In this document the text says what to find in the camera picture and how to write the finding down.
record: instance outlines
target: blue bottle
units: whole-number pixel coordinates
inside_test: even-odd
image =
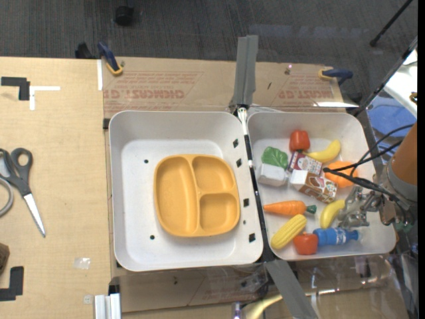
[[[358,240],[359,232],[348,231],[342,228],[327,228],[327,229],[315,229],[313,234],[316,234],[319,238],[318,246],[326,246],[326,245],[344,245],[348,240]]]

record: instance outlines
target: orange carrot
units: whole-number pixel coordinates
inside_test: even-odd
[[[279,215],[297,215],[308,213],[314,214],[317,207],[315,205],[305,205],[303,201],[281,201],[263,206],[264,211]]]

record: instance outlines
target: orange divided plate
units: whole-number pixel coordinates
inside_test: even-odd
[[[179,237],[204,237],[232,230],[239,221],[236,179],[221,158],[183,154],[161,160],[153,180],[161,226]]]

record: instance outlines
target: scissor blade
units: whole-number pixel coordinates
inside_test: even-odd
[[[41,235],[43,237],[46,237],[46,231],[44,230],[44,226],[43,226],[43,222],[41,221],[39,210],[37,209],[37,206],[35,205],[33,194],[25,195],[24,199],[27,202],[29,211],[31,212],[31,215],[33,216],[35,224],[39,228]]]

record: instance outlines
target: corn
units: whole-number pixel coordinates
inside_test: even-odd
[[[272,237],[272,248],[281,249],[296,237],[307,225],[307,218],[302,214],[292,217],[287,223],[279,228]]]

